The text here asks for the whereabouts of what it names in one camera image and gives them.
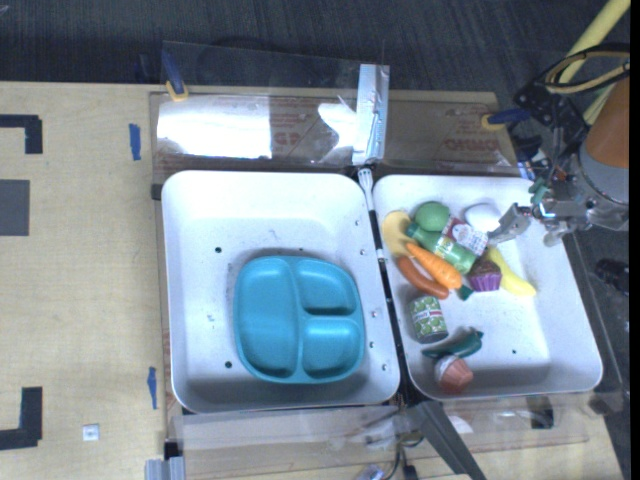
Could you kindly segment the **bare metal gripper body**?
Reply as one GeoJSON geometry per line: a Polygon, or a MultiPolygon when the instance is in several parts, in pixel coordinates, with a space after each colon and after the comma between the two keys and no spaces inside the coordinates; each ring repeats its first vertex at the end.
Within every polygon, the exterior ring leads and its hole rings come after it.
{"type": "Polygon", "coordinates": [[[555,187],[535,204],[535,213],[546,230],[555,234],[600,227],[629,230],[629,207],[592,191],[569,191],[555,187]]]}

